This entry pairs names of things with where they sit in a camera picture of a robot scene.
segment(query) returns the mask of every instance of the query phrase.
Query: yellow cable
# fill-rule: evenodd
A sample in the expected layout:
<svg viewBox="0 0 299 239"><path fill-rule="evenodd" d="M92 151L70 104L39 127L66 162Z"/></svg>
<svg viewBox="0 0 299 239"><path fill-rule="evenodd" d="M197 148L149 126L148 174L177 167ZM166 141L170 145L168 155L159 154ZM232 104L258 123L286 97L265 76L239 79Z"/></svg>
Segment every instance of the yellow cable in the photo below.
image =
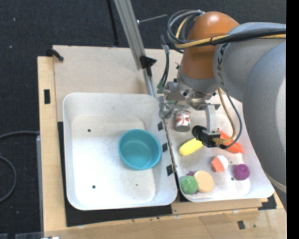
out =
<svg viewBox="0 0 299 239"><path fill-rule="evenodd" d="M179 37L179 34L180 34L180 32L181 32L181 29L183 28L183 26L184 26L184 24L185 24L185 22L186 22L186 20L189 18L189 16L186 18L186 19L184 19L182 22L181 22L181 24L179 25L179 27L178 27L178 29L177 29L177 33L176 33L176 38L178 38Z"/></svg>
<svg viewBox="0 0 299 239"><path fill-rule="evenodd" d="M227 117L228 117L228 119L229 119L229 122L230 122L230 124L231 124L231 127L232 127L232 129L233 129L233 134L232 134L232 136L231 136L230 138L228 138L228 139L213 138L213 141L214 141L217 145L221 145L221 144L224 144L224 143L228 143L228 142L230 142L230 141L232 141L232 140L234 139L235 134L236 134L236 129L235 129L234 122L233 122L232 118L230 117L230 114L229 114L229 112L228 112L228 110L227 110L227 108L226 108L226 105L225 105L224 99L223 99L223 97L222 97L220 88L218 88L218 94L219 94L220 102L221 102L221 104L223 105L223 108L224 108L224 110L225 110L225 113L226 113L226 115L227 115Z"/></svg>
<svg viewBox="0 0 299 239"><path fill-rule="evenodd" d="M210 43L211 41L215 41L224 37L228 37L230 35L221 35L221 36L215 36L215 37L211 37L211 38L205 38L205 39L200 39L197 41L193 41L193 42L188 42L188 43L183 43L183 44L175 44L175 46L177 48L187 48L187 47L191 47L191 46L195 46L195 45L199 45L199 44L204 44L204 43ZM274 34L274 35L267 35L267 36L262 36L261 38L266 38L266 39L275 39L275 38L286 38L286 34Z"/></svg>

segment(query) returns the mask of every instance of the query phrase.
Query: white plastic tray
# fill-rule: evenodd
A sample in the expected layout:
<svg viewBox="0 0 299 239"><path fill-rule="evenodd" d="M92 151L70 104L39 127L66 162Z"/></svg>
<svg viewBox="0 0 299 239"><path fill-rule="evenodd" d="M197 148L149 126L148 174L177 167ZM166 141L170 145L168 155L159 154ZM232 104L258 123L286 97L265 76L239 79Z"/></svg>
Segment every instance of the white plastic tray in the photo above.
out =
<svg viewBox="0 0 299 239"><path fill-rule="evenodd" d="M226 107L236 126L236 133L239 131L238 118L224 95L223 99ZM233 154L227 150L218 147L208 148L203 146L193 154L182 156L179 154L180 146L186 141L193 139L191 131L178 132L174 129L174 118L166 120L166 130L171 144L171 152L173 155L175 169L177 171L178 180L187 175L190 171L195 172L204 170L209 172L214 181L214 190L208 193L184 194L185 198L192 202L207 202L220 200L234 200L234 199L251 199L251 198L267 198L274 193L270 181L264 174L257 155L252 147L248 137L246 127L244 124L243 111L241 102L232 99L243 121L243 132L240 136L239 143L243 146L244 154ZM209 103L220 104L219 96L216 95L209 100ZM191 112L191 128L195 125L206 126L206 113L204 111L196 111L194 109L187 109ZM228 135L232 134L231 124L223 110L222 106L216 111L217 127ZM229 161L229 167L224 172L214 172L210 162L217 155L224 155ZM246 180L236 180L233 175L233 168L236 164L244 163L250 169L250 176Z"/></svg>
<svg viewBox="0 0 299 239"><path fill-rule="evenodd" d="M157 166L128 169L119 157L120 136L145 129L167 143L158 101L144 94L71 93L63 101L66 190L79 210L162 206L177 196L169 149Z"/></svg>

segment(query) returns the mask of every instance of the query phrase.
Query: black clip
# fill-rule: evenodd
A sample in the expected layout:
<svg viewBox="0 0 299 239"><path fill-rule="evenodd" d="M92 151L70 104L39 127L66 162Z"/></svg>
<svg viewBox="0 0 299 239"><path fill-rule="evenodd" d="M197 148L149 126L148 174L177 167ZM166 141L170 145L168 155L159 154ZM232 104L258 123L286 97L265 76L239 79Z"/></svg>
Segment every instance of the black clip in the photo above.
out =
<svg viewBox="0 0 299 239"><path fill-rule="evenodd" d="M48 56L48 57L56 56L59 59L59 61L63 61L64 60L64 58L61 57L60 54L56 50L54 50L54 49L47 49L46 50L46 56Z"/></svg>
<svg viewBox="0 0 299 239"><path fill-rule="evenodd" d="M220 138L220 132L207 132L206 130L207 128L204 126L196 125L193 127L191 133L197 140L200 140L204 146L217 147L213 138Z"/></svg>
<svg viewBox="0 0 299 239"><path fill-rule="evenodd" d="M153 59L153 58L146 57L146 56L142 56L142 57L140 57L140 61L141 61L142 68L143 69L146 68L146 72L147 72L148 76L152 76L150 67L153 64L155 64L157 60Z"/></svg>

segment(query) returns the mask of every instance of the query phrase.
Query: aluminum rod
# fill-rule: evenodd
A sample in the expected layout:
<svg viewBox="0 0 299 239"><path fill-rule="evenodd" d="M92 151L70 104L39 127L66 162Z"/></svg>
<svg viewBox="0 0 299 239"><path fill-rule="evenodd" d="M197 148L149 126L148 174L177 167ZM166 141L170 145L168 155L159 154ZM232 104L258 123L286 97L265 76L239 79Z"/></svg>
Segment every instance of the aluminum rod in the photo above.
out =
<svg viewBox="0 0 299 239"><path fill-rule="evenodd" d="M140 58L142 56L145 56L146 54L131 0L114 0L114 3L118 10L126 38L135 60L136 67L138 69L142 69ZM152 77L149 76L145 70L143 71L148 94L156 98L156 92L154 90Z"/></svg>

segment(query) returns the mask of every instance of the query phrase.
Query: cable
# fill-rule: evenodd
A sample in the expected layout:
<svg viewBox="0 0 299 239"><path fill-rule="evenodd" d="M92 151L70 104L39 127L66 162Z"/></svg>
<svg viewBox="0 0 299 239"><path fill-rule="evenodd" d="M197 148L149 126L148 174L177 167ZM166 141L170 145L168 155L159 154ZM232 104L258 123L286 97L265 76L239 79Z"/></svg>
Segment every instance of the cable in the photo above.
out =
<svg viewBox="0 0 299 239"><path fill-rule="evenodd" d="M166 43L165 41L165 38L163 35L161 35L161 41L162 41L162 47L165 51L165 54L166 54L166 65L165 65L165 69L164 69L164 73L163 73L163 76L158 84L158 88L162 89L166 82L167 82L167 78L168 78L168 71L169 71L169 46L168 44Z"/></svg>
<svg viewBox="0 0 299 239"><path fill-rule="evenodd" d="M20 130L20 131L14 131L14 132L9 132L9 133L5 133L5 134L2 134L0 135L0 139L3 139L5 137L8 137L8 136L12 136L12 135L19 135L19 134L34 134L34 135L39 135L39 131L31 131L31 130ZM0 156L0 159L3 160L4 162L6 162L13 170L13 174L14 174L14 180L13 180L13 185L10 189L10 191L4 196L4 197L1 197L0 198L0 202L4 201L5 199L7 199L11 193L13 192L14 188L15 188L15 185L16 185L16 170L15 170L15 167L14 165L6 158Z"/></svg>
<svg viewBox="0 0 299 239"><path fill-rule="evenodd" d="M239 137L241 136L242 131L243 131L243 122L242 122L242 119L241 119L241 117L240 117L240 115L239 115L239 112L237 111L237 109L236 109L236 107L235 107L235 105L234 105L234 103L233 103L233 101L231 100L231 98L230 98L229 95L227 95L227 98L228 98L229 102L231 103L232 107L234 108L235 113L236 113L236 115L237 115L237 117L238 117L238 120L239 120L239 132L238 132L237 137L235 138L235 140L234 140L232 143L230 143L229 145L221 144L220 147L221 147L222 149L228 149L229 147L233 146L233 145L238 141L238 139L239 139Z"/></svg>
<svg viewBox="0 0 299 239"><path fill-rule="evenodd" d="M213 141L214 141L217 145L221 145L221 144L224 144L224 143L228 143L228 142L230 142L230 141L232 141L232 140L234 139L235 134L236 134L236 129L235 129L234 122L233 122L232 118L230 117L230 114L229 114L229 112L228 112L228 110L227 110L227 107L226 107L226 105L225 105L225 102L224 102L224 99L223 99L223 97L222 97L220 88L218 88L218 94L219 94L219 98L220 98L221 104L223 105L223 108L224 108L224 110L225 110L225 113L226 113L226 115L227 115L227 117L228 117L228 119L229 119L229 122L230 122L230 124L231 124L231 127L232 127L232 129L233 129L232 136L231 136L230 138L228 138L228 139L213 138Z"/></svg>
<svg viewBox="0 0 299 239"><path fill-rule="evenodd" d="M255 30L246 30L240 33L222 35L222 36L213 36L210 38L200 39L200 40L187 40L186 26L195 21L195 19L204 14L205 12L201 10L180 10L174 13L168 20L167 23L167 37L172 43L170 45L178 52L181 52L183 49L192 46L207 46L207 45L217 45L224 44L229 42L237 42L250 40L255 38L286 38L286 29L255 29ZM172 28L179 20L182 20L181 24L177 28L176 34L173 33Z"/></svg>
<svg viewBox="0 0 299 239"><path fill-rule="evenodd" d="M11 136L11 135L18 135L18 134L35 134L35 135L39 135L39 131L31 131L31 130L20 130L20 131L14 131L14 132L10 132L10 133L5 133L0 135L0 139Z"/></svg>
<svg viewBox="0 0 299 239"><path fill-rule="evenodd" d="M15 186L16 186L16 170L15 170L15 167L14 165L6 158L0 156L0 159L4 162L6 162L11 168L12 168L12 171L13 171L13 175L14 175L14 180L13 180L13 184L12 184L12 187L10 188L9 192L0 198L0 202L4 201L5 199L7 199L11 194L12 192L14 191L15 189Z"/></svg>
<svg viewBox="0 0 299 239"><path fill-rule="evenodd" d="M252 31L245 31L237 34L231 35L222 35L222 36L215 36L210 38L205 38L201 40L191 40L187 43L182 44L175 44L175 46L179 49L192 47L192 46L207 46L207 45L217 45L217 44L224 44L229 42L238 42L238 41L245 41L255 38L266 38L266 39L282 39L286 38L286 30L281 29L260 29L260 30L252 30Z"/></svg>

